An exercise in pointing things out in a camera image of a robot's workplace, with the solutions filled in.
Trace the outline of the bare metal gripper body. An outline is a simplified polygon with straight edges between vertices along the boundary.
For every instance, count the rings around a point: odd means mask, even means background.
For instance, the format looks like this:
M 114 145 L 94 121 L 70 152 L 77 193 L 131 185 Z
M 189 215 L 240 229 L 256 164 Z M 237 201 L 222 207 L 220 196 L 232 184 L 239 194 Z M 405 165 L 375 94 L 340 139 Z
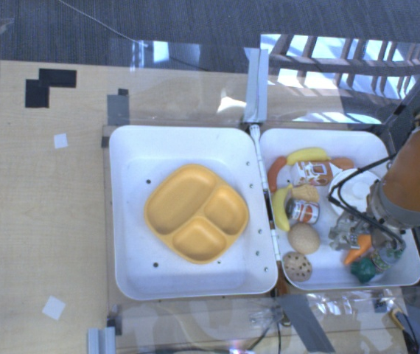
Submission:
M 394 234 L 372 214 L 353 215 L 353 249 L 367 251 L 394 245 Z

